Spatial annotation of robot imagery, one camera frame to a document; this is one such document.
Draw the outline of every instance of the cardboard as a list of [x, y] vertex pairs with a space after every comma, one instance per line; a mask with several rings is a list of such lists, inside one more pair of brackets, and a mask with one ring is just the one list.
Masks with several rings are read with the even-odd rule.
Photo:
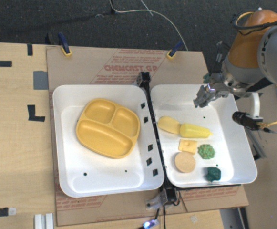
[[[203, 84], [207, 68], [201, 52], [177, 52], [170, 60], [168, 51], [72, 47], [66, 57], [60, 46], [47, 47], [51, 134], [55, 175], [57, 225], [153, 217], [146, 201], [158, 190], [87, 198], [70, 198], [59, 186], [54, 131], [52, 93], [64, 84], [133, 84], [140, 71], [149, 71], [150, 88], [158, 84]], [[180, 192], [178, 206], [166, 208], [167, 214], [187, 213], [247, 206], [243, 186], [199, 188]]]

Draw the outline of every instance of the blue clamp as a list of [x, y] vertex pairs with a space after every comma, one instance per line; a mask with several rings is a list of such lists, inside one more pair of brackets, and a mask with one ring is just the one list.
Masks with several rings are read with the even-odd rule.
[[58, 33], [60, 44], [62, 45], [61, 50], [64, 53], [65, 56], [71, 56], [72, 51], [70, 50], [67, 40], [65, 36], [62, 34], [62, 32]]
[[183, 41], [180, 40], [174, 47], [167, 53], [168, 59], [173, 59], [175, 57], [176, 51], [184, 45]]

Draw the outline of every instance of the round beige toy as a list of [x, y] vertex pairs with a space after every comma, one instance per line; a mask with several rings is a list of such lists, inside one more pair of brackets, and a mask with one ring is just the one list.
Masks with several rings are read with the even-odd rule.
[[176, 168], [184, 173], [192, 172], [195, 169], [195, 158], [188, 152], [180, 152], [174, 159]]

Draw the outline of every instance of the yellow compartment plate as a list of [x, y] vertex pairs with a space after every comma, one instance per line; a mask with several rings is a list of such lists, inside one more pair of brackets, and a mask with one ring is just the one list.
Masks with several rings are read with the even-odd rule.
[[77, 126], [80, 143], [110, 158], [131, 153], [140, 131], [140, 121], [132, 110], [107, 99], [97, 98], [84, 108]]

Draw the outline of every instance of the white cable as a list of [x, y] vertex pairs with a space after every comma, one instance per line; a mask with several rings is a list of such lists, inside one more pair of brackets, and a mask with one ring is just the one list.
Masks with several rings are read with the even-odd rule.
[[153, 10], [149, 10], [149, 9], [147, 9], [147, 10], [127, 10], [127, 11], [118, 11], [118, 10], [116, 10], [116, 9], [114, 8], [112, 1], [109, 0], [109, 2], [110, 2], [110, 5], [111, 5], [112, 10], [114, 10], [114, 11], [117, 12], [117, 13], [149, 12], [149, 13], [151, 13], [151, 14], [152, 14], [152, 13], [155, 13], [155, 14], [158, 14], [158, 15], [162, 16], [164, 19], [168, 20], [168, 21], [172, 24], [172, 26], [175, 28], [176, 32], [178, 33], [179, 37], [181, 38], [181, 40], [182, 40], [182, 42], [183, 42], [183, 44], [184, 44], [184, 47], [186, 48], [187, 51], [189, 51], [188, 48], [187, 48], [187, 46], [186, 46], [186, 43], [185, 43], [185, 41], [184, 41], [184, 39], [183, 39], [183, 37], [182, 37], [182, 35], [181, 35], [181, 33], [179, 32], [179, 30], [177, 29], [177, 27], [174, 25], [174, 23], [173, 23], [170, 19], [168, 19], [168, 18], [167, 18], [166, 16], [164, 16], [163, 14], [161, 14], [161, 13], [159, 13], [159, 12], [156, 12], [156, 11], [153, 11]]

